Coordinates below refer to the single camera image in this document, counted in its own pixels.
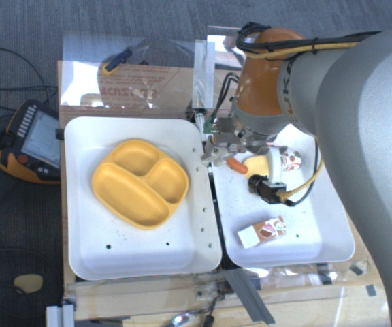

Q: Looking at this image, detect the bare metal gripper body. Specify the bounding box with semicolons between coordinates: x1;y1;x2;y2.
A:
212;116;279;155

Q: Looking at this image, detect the orange toy sausage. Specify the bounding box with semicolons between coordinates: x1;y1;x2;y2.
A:
226;157;249;174

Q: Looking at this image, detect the pale yellow toy bread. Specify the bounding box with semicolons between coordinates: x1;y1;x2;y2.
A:
242;154;271;180

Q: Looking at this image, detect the white can with red print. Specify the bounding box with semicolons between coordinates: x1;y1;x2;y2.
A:
278;149;303;172

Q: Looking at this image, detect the brown cardboard board, red print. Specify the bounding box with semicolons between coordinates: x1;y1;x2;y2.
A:
56;59;391;321

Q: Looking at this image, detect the yellow divided plate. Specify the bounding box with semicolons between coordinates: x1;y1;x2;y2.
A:
91;138;191;231

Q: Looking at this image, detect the white and brown carton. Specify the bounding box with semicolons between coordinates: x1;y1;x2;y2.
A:
237;215;288;250

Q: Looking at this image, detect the white plastic tray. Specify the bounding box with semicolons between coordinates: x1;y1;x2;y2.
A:
63;116;223;281
210;123;356;269

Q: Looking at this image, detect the pale yellow oval object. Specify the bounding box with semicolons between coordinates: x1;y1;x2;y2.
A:
13;273;44;294

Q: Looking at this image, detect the black cylinder on white bracket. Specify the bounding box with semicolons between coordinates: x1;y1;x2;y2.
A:
248;146;287;205

